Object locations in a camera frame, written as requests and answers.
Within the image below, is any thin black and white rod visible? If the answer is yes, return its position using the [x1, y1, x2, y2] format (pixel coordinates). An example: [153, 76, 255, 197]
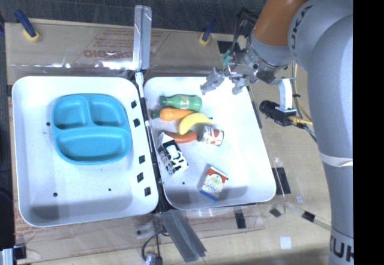
[134, 71, 165, 198]

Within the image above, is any black and white carton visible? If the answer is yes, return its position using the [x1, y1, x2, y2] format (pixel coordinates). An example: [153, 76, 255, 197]
[157, 133, 190, 177]

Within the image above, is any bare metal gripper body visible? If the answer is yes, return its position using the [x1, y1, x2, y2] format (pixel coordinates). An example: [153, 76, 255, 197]
[223, 49, 295, 85]

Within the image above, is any red and blue carton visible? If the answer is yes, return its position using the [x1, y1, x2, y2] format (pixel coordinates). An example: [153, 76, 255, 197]
[198, 165, 228, 201]

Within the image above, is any green bottle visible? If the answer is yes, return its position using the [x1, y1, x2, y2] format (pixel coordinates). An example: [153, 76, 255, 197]
[158, 94, 203, 112]

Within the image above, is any brown cardboard board red print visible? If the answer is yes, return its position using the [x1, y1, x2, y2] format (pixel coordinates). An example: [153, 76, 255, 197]
[4, 17, 266, 260]

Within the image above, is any yellow banana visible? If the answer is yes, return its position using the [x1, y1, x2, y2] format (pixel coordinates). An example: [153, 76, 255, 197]
[178, 112, 214, 136]

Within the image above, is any white plastic tray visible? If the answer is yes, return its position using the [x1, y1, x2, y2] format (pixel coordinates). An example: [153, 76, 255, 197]
[11, 75, 160, 228]
[143, 76, 277, 211]

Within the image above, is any blue divided plate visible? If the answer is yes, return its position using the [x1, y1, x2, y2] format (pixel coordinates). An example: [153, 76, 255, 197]
[51, 93, 134, 165]

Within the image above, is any orange carrot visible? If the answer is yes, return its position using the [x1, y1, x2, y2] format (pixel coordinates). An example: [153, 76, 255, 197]
[150, 107, 195, 122]

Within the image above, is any red and white can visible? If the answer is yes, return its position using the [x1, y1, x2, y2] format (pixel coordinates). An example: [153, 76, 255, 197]
[196, 125, 225, 147]

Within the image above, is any orange sausage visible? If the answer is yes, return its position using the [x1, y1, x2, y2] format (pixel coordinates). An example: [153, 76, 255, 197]
[163, 130, 198, 144]

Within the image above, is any black cylinder on white bracket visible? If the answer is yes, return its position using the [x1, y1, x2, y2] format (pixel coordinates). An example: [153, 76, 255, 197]
[259, 78, 298, 127]

